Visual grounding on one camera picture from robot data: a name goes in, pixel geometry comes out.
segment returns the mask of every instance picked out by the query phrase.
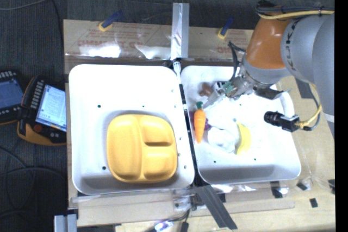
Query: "device screen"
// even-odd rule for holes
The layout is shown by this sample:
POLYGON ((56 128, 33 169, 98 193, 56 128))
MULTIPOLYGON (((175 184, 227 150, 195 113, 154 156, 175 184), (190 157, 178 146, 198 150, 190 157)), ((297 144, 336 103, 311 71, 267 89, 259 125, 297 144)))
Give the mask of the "device screen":
POLYGON ((45 86, 36 121, 66 131, 65 92, 63 90, 50 85, 45 86))
POLYGON ((0 83, 0 108, 8 108, 22 102, 23 91, 17 80, 11 79, 0 83))

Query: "blue and yellow clamp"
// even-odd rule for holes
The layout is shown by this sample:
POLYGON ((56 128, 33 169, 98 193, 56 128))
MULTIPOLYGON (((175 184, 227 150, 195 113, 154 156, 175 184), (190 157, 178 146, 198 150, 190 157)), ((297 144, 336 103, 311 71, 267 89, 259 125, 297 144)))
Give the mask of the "blue and yellow clamp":
POLYGON ((220 39, 226 38, 227 33, 228 33, 228 29, 231 26, 232 22, 233 22, 233 19, 230 17, 228 19, 228 21, 225 23, 225 25, 219 29, 219 32, 217 33, 217 36, 220 39))
POLYGON ((121 11, 118 11, 118 12, 112 14, 105 21, 103 21, 99 24, 99 30, 102 32, 105 32, 106 30, 110 29, 111 26, 113 26, 113 22, 120 19, 121 16, 122 16, 121 11))

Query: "carrot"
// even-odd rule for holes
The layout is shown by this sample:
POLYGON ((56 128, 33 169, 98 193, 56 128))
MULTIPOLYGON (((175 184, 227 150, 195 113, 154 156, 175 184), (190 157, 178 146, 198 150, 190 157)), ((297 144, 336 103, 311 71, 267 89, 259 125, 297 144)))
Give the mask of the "carrot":
POLYGON ((201 143, 204 133, 204 126, 206 124, 206 113, 202 109, 202 102, 197 102, 197 110, 194 114, 194 127, 196 133, 196 139, 198 143, 201 143))

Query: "black electronic device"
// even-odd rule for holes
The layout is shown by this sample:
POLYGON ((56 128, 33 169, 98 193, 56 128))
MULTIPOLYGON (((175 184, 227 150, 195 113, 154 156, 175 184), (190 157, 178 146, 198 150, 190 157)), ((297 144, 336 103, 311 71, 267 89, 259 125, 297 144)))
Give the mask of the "black electronic device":
POLYGON ((16 122, 23 98, 23 81, 15 70, 0 72, 0 125, 16 122))
POLYGON ((17 125, 20 138, 40 145, 66 144, 64 85, 34 77, 24 92, 17 125))

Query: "yellow divided tray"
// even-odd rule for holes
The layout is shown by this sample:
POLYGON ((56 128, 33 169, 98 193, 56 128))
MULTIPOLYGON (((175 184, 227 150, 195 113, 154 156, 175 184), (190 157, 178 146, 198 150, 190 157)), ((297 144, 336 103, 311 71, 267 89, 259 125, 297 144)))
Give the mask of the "yellow divided tray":
POLYGON ((126 183, 157 183, 177 168, 177 148, 171 125, 143 114, 115 117, 107 133, 107 158, 113 176, 126 183))

